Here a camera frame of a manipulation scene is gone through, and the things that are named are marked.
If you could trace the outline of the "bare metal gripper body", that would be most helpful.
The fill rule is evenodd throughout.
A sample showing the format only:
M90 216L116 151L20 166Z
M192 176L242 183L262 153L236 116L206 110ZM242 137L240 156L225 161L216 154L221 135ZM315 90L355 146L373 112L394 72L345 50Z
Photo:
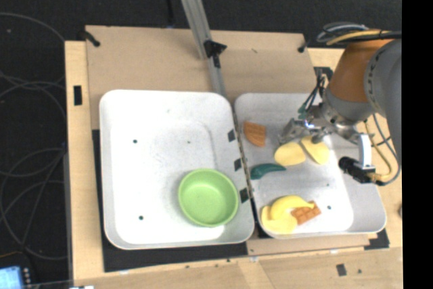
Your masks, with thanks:
M293 140L307 135L310 135L312 138L314 133L323 131L327 133L326 136L336 134L347 141L357 143L359 132L357 131L356 123L356 121L344 118L328 104L318 104L309 107L303 104L298 109L298 116L291 118L283 129L295 130L295 138Z

